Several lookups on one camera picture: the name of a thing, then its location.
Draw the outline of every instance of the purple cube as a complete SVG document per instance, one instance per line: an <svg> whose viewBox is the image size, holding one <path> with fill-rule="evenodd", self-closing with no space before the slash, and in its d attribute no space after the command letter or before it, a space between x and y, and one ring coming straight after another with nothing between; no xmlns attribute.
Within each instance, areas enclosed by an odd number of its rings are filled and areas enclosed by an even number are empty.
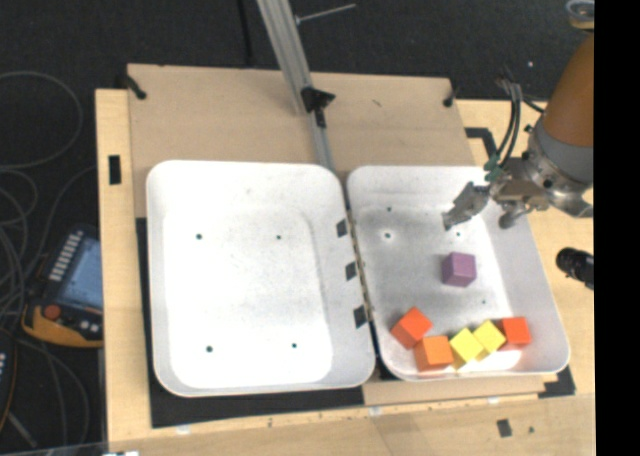
<svg viewBox="0 0 640 456"><path fill-rule="evenodd" d="M451 252L442 261L442 281L466 287L476 279L476 258L468 253Z"/></svg>

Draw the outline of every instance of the toy block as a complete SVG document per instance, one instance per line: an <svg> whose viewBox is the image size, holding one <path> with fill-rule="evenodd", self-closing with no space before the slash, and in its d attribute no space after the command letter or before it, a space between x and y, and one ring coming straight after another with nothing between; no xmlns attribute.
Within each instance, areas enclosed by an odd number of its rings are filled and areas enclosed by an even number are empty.
<svg viewBox="0 0 640 456"><path fill-rule="evenodd" d="M497 324L506 339L501 350L522 349L531 342L529 325L524 317L507 317L498 321Z"/></svg>
<svg viewBox="0 0 640 456"><path fill-rule="evenodd" d="M424 337L413 348L419 371L435 371L453 364L453 351L446 335Z"/></svg>
<svg viewBox="0 0 640 456"><path fill-rule="evenodd" d="M391 329L393 335L406 349L415 346L433 323L418 308L412 307Z"/></svg>
<svg viewBox="0 0 640 456"><path fill-rule="evenodd" d="M498 327L489 319L473 331L473 336L478 339L478 342L484 348L476 357L477 360L482 360L491 353L498 351L507 340Z"/></svg>
<svg viewBox="0 0 640 456"><path fill-rule="evenodd" d="M476 258L468 253L451 252L442 261L442 281L466 287L476 279Z"/></svg>
<svg viewBox="0 0 640 456"><path fill-rule="evenodd" d="M463 328L449 341L453 350L453 367L460 369L482 353L482 344L478 342L469 328Z"/></svg>

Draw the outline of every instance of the orange cube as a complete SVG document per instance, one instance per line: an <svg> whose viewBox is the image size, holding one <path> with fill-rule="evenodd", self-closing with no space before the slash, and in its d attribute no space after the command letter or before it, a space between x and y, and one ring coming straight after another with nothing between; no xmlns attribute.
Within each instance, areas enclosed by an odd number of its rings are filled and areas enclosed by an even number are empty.
<svg viewBox="0 0 640 456"><path fill-rule="evenodd" d="M529 325L524 317L506 317L498 321L497 325L507 339L500 351L521 349L531 342Z"/></svg>
<svg viewBox="0 0 640 456"><path fill-rule="evenodd" d="M415 346L433 323L418 308L412 307L391 329L393 335L406 349Z"/></svg>
<svg viewBox="0 0 640 456"><path fill-rule="evenodd" d="M453 351L446 335L425 337L413 348L419 371L435 371L453 364Z"/></svg>

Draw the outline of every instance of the wires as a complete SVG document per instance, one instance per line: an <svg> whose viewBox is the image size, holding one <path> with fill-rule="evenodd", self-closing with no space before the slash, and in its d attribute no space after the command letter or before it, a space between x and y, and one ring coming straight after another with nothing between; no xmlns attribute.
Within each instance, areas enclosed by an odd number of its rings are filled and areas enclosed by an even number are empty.
<svg viewBox="0 0 640 456"><path fill-rule="evenodd" d="M56 79L55 77L47 75L47 74L42 74L40 72L34 72L34 71L31 71L31 70L20 70L20 71L17 71L17 72L6 72L4 74L0 74L0 82L6 81L8 79L13 79L13 78L25 78L25 77L26 78L42 79L42 80L45 80L45 81L50 82L52 84L55 84L55 85L59 86L60 88L62 88L71 97L71 100L73 101L73 103L75 104L75 107L76 107L76 117L77 117L76 129L75 129L73 135L71 136L71 138L69 138L69 141L67 141L66 144L64 144L57 151L53 152L51 155L43 157L43 158L40 158L40 159L36 159L34 161L30 161L28 163L0 164L0 170L4 170L4 171L6 171L6 170L19 170L19 169L25 169L25 168L33 168L35 166L40 166L40 165L49 163L49 162L53 161L54 159L57 159L58 157L60 157L64 153L66 153L71 147L73 147L73 145L76 143L77 139L80 137L80 132L82 131L82 126L83 126L83 121L84 121L84 113L83 113L83 110L82 110L82 105L80 104L80 100L78 99L78 96L75 93L73 93L71 88L69 88L66 84L64 84L59 79Z"/></svg>
<svg viewBox="0 0 640 456"><path fill-rule="evenodd" d="M516 82L514 82L511 73L505 67L504 74L496 81L511 101L511 113L509 116L509 125L507 132L500 143L500 146L493 154L489 161L484 165L484 169L488 171L485 176L485 180L491 182L499 177L505 170L506 164L513 154L516 141L518 139L518 133L520 132L520 123L522 119L522 102L525 102L524 95L522 94L522 88Z"/></svg>
<svg viewBox="0 0 640 456"><path fill-rule="evenodd" d="M80 136L84 125L84 113L75 93L55 77L32 71L0 74L0 82L15 78L41 79L59 86L69 95L75 105L76 124L71 137L58 148L58 150L52 152L50 155L24 163L0 164L0 207L5 207L5 209L0 211L0 326L4 326L7 331L13 335L17 332L25 305L27 280L32 276L42 258L57 209L69 189L79 179L96 169L95 166L90 166L81 170L73 175L60 189L49 209L44 226L39 230L40 239L35 251L28 257L27 250L29 248L30 236L32 235L30 233L28 218L38 205L39 193L36 183L23 170L48 164L67 153L75 145ZM16 181L27 186L28 201L21 202L16 194L9 191L7 184L9 182L15 183ZM6 270L2 268L3 263L6 263ZM44 343L40 343L40 347L38 347L36 344L21 338L16 338L15 340L19 344L37 351L47 358L60 406L63 445L66 445L68 442L69 426L64 395L56 366L62 368L74 381L80 391L84 410L82 434L78 443L84 443L89 432L90 408L86 390L78 377L62 360L51 354Z"/></svg>
<svg viewBox="0 0 640 456"><path fill-rule="evenodd" d="M536 99L534 99L533 97L531 97L530 95L523 95L522 96L522 102L524 102L527 106L529 106L531 109L533 109L534 111L537 111L538 113L540 113L541 115L544 114L544 109L541 108L540 106L538 106L537 104L534 103Z"/></svg>
<svg viewBox="0 0 640 456"><path fill-rule="evenodd" d="M47 360L48 360L50 365L55 363L58 367L60 367L63 371L65 371L65 373L71 378L71 380L75 384L76 388L78 389L78 392L80 393L80 398L81 398L81 401L82 401L82 410L83 410L82 432L80 434L80 439L78 440L77 445L80 445L80 444L83 444L84 442L86 442L87 436L89 434L89 425L90 425L90 418L91 418L91 407L89 405L89 396L87 394L86 389L84 388L84 385L80 381L80 379L69 368L69 366L67 364L65 364L57 356L53 355L47 349L47 347L44 344L42 344L42 347L38 347L36 344L33 344L32 342L27 341L25 339L21 339L21 338L16 339L16 342L18 344L22 345L22 346L25 346L25 347L27 347L29 349L32 349L33 351L36 351L36 352L44 355L47 358ZM56 387L56 392L58 394L58 398L59 398L59 400L61 400L62 406L64 406L64 400L62 399L62 397L63 397L62 388L60 386L60 380L58 378L57 373L55 372L55 369L52 371L52 374L54 376L54 386ZM66 413L63 414L63 418L61 419L61 421L63 422L64 431L65 431L64 437L65 437L65 440L66 440L66 437L67 437L67 418L66 418Z"/></svg>

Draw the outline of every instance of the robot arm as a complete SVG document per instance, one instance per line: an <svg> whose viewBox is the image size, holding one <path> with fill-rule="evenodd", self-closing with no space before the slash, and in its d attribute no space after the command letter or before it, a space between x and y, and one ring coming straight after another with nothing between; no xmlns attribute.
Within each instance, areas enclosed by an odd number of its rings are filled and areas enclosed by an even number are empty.
<svg viewBox="0 0 640 456"><path fill-rule="evenodd" d="M494 163L487 175L488 185L467 184L454 207L443 214L447 230L479 213L489 199L505 211L502 228L550 205L573 217L593 216L593 206L582 195L593 186L594 50L595 37L590 34L569 61L530 131L527 150L520 158L509 157L498 166Z"/></svg>

